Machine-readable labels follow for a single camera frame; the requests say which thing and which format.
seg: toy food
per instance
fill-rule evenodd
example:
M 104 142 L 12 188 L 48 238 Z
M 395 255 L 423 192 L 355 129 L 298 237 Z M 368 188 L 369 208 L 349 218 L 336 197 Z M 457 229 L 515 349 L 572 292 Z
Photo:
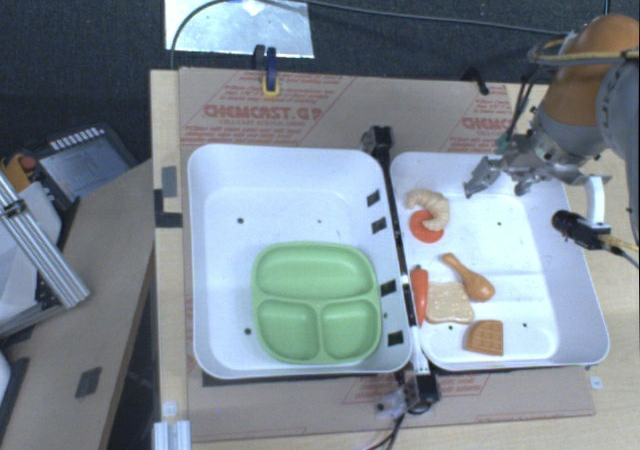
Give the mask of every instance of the toy food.
M 473 310 L 462 283 L 429 283 L 427 294 L 427 320 L 432 324 L 440 322 L 473 321 Z
M 502 322 L 500 320 L 480 320 L 469 328 L 465 349 L 502 356 L 504 352 Z
M 464 287 L 469 297 L 473 300 L 480 302 L 488 301 L 493 297 L 493 294 L 496 293 L 496 289 L 487 278 L 467 269 L 453 253 L 443 255 L 442 260 L 460 274 Z
M 413 290 L 413 304 L 416 308 L 418 327 L 424 322 L 427 313 L 427 291 L 429 290 L 429 273 L 420 266 L 411 271 L 411 290 Z
M 411 234 L 420 242 L 433 244 L 442 238 L 444 230 L 431 231 L 424 227 L 424 222 L 432 219 L 433 216 L 428 210 L 418 210 L 414 212 L 409 220 L 409 229 Z
M 433 216 L 432 219 L 425 219 L 422 225 L 431 231 L 441 231 L 449 222 L 451 211 L 449 200 L 439 192 L 431 190 L 416 189 L 407 194 L 405 201 L 407 208 L 412 209 L 420 205 Z

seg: blue clamp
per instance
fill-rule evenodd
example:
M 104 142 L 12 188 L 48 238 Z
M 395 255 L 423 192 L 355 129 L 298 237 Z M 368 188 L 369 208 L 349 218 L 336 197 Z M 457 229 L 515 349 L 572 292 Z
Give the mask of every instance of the blue clamp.
M 262 93 L 268 97 L 275 97 L 280 94 L 280 82 L 278 82 L 276 68 L 276 49 L 267 48 L 265 75 L 262 77 Z

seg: toy bread slice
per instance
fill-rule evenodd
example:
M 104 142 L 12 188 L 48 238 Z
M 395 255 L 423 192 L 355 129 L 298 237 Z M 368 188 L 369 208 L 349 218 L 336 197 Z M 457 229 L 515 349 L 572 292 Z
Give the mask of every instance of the toy bread slice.
M 469 329 L 465 349 L 502 356 L 503 354 L 502 322 L 499 320 L 480 320 Z
M 429 283 L 427 295 L 427 320 L 432 324 L 441 322 L 473 321 L 473 309 L 462 283 Z

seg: wooden table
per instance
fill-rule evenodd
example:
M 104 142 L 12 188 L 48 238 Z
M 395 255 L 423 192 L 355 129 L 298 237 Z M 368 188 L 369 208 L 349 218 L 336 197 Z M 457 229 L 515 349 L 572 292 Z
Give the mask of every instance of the wooden table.
M 83 198 L 63 254 L 91 295 L 4 351 L 29 361 L 3 449 L 107 447 L 151 285 L 153 229 L 150 162 Z

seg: toy carrot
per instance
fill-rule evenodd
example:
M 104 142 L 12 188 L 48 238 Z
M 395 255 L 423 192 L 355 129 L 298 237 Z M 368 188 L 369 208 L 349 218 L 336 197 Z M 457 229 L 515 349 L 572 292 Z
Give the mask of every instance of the toy carrot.
M 416 266 L 409 275 L 411 290 L 413 290 L 413 304 L 418 318 L 418 327 L 422 326 L 427 312 L 427 291 L 429 290 L 429 273 Z

